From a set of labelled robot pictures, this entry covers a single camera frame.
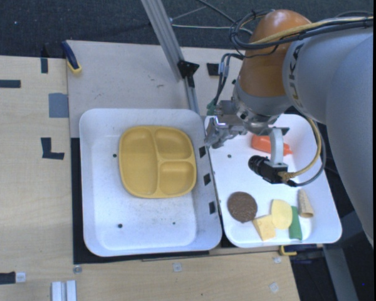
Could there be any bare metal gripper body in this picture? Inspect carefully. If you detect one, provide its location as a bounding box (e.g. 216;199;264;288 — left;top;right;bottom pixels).
214;100;279;137

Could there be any orange carrot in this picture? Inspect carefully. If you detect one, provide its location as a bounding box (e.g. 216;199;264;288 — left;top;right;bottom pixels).
251;133;293;157

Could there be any white plastic tray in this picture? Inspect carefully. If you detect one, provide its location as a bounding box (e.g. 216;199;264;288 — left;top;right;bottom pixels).
204;114;343;250
78;107;224;258

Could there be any yellow divided plate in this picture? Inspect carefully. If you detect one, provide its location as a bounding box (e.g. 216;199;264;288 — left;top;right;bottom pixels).
118;125;198;199

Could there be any brown round biscuit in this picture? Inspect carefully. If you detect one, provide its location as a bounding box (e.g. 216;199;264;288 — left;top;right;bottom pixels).
227;191;259;224

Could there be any yellow cheese wedge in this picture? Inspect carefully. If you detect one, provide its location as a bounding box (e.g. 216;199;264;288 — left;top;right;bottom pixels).
252;214;277;242

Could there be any pale wood board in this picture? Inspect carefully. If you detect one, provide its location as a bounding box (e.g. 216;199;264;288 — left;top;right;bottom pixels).
65;40;324;257

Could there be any beige ice cream cone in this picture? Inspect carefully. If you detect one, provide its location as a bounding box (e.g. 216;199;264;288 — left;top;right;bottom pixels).
297;189;315;218

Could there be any green bean pod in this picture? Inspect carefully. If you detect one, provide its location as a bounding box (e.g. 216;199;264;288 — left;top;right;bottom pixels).
288;206;303;241

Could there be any black cylinder on white bracket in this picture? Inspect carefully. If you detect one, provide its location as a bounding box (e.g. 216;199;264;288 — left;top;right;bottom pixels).
248;127;291;185

